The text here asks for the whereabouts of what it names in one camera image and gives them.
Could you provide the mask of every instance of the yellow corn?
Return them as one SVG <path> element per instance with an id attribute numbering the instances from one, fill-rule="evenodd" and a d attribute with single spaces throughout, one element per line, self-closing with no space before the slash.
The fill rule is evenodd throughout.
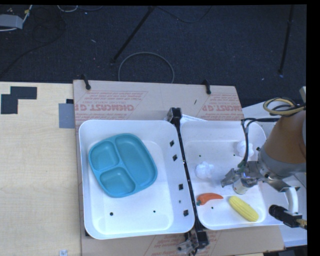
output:
<path id="1" fill-rule="evenodd" d="M 249 204 L 243 201 L 236 195 L 229 198 L 229 203 L 242 217 L 250 222 L 256 222 L 259 219 L 259 214 Z"/>

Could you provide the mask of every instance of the wooden surface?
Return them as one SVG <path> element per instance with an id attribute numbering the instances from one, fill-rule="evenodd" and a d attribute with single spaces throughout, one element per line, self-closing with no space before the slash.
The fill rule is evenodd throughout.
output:
<path id="1" fill-rule="evenodd" d="M 76 139 L 59 128 L 59 103 L 72 84 L 0 83 L 37 87 L 19 99 L 18 114 L 0 114 L 0 255 L 81 255 Z"/>

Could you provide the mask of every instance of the gray cable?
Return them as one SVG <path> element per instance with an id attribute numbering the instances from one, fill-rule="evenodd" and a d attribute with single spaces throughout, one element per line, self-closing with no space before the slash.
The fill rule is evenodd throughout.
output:
<path id="1" fill-rule="evenodd" d="M 133 57 L 133 56 L 136 56 L 136 55 L 143 55 L 143 54 L 154 55 L 154 56 L 157 56 L 157 57 L 161 58 L 162 60 L 164 60 L 164 61 L 169 65 L 169 67 L 170 67 L 170 69 L 171 69 L 171 72 L 172 72 L 171 84 L 174 82 L 174 80 L 175 80 L 175 72 L 174 72 L 174 69 L 173 69 L 173 67 L 171 66 L 171 64 L 170 64 L 164 57 L 162 57 L 162 56 L 160 56 L 160 55 L 158 55 L 158 54 L 156 54 L 156 53 L 148 52 L 148 51 L 141 51 L 141 52 L 136 52 L 136 53 L 134 53 L 134 54 L 131 54 L 131 55 L 129 55 L 128 57 L 126 57 L 126 58 L 121 62 L 120 66 L 119 66 L 119 70 L 118 70 L 118 80 L 119 80 L 119 81 L 121 81 L 121 80 L 120 80 L 120 71 L 121 71 L 122 65 L 123 65 L 129 58 L 131 58 L 131 57 Z"/>

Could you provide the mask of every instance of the white object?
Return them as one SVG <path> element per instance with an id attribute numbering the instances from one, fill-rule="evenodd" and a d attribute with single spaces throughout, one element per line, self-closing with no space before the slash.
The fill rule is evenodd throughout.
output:
<path id="1" fill-rule="evenodd" d="M 206 161 L 203 161 L 202 163 L 198 164 L 195 167 L 195 175 L 200 179 L 210 179 L 212 177 L 212 171 L 214 169 L 213 164 L 209 164 Z"/>
<path id="2" fill-rule="evenodd" d="M 238 154 L 240 157 L 244 157 L 246 154 L 246 141 L 245 140 L 241 140 L 239 141 L 239 143 L 236 145 L 236 150 L 238 151 Z M 253 150 L 253 145 L 252 143 L 248 144 L 248 157 L 252 157 L 255 154 L 254 150 Z"/>
<path id="3" fill-rule="evenodd" d="M 273 204 L 288 203 L 284 193 L 279 193 L 262 182 L 241 195 L 235 193 L 231 184 L 223 188 L 221 186 L 221 180 L 225 175 L 231 168 L 237 169 L 243 159 L 235 154 L 238 142 L 243 141 L 245 137 L 240 121 L 186 122 L 181 126 L 181 136 L 189 170 L 194 169 L 200 160 L 214 163 L 214 175 L 211 180 L 199 179 L 194 172 L 189 172 L 194 200 L 197 201 L 197 197 L 203 193 L 216 193 L 223 196 L 223 199 L 210 200 L 204 205 L 197 206 L 201 224 L 210 230 L 283 225 L 269 215 L 268 210 Z M 256 123 L 250 125 L 248 137 L 255 148 L 262 147 L 266 141 L 263 129 Z M 257 159 L 258 152 L 255 151 L 251 160 Z M 259 219 L 256 222 L 247 221 L 232 209 L 228 199 L 233 195 L 239 196 L 258 212 Z"/>
<path id="4" fill-rule="evenodd" d="M 157 167 L 157 178 L 144 190 L 114 198 L 97 182 L 88 153 L 97 142 L 123 133 L 142 140 Z M 90 236 L 105 240 L 192 229 L 195 214 L 173 124 L 164 120 L 88 120 L 79 128 L 79 142 L 84 226 Z"/>

